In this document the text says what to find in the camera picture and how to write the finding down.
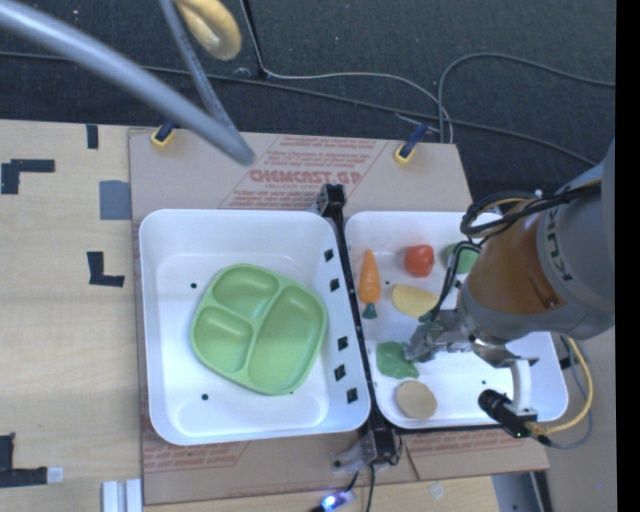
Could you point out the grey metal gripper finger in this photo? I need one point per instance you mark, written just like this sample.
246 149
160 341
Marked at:
424 331
416 351

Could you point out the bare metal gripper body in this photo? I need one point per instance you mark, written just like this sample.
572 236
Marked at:
457 336

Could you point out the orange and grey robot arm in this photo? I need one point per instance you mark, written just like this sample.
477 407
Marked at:
520 270

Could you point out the green lettuce leaf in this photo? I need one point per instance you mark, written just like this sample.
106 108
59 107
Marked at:
392 359

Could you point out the yellow toy slice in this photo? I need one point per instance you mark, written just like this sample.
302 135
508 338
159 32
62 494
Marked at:
412 300

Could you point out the tan round biscuit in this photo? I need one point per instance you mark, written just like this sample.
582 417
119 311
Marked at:
416 399

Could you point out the white plastic tray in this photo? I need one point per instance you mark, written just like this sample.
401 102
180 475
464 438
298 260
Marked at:
465 390
175 300

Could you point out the thin black rod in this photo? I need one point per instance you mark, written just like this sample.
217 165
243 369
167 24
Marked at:
356 320

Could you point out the red tomato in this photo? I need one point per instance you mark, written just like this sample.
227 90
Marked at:
419 260

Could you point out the orange carrot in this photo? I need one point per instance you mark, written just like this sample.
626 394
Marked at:
369 282

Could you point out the green round toy food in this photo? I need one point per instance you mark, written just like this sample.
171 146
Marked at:
462 260

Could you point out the green divided plate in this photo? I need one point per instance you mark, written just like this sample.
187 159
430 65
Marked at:
260 327

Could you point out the brown cardboard board red print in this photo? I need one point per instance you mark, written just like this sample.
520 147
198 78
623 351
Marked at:
200 170

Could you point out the black cylinder on white bracket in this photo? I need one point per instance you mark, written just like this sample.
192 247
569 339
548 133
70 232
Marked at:
502 407

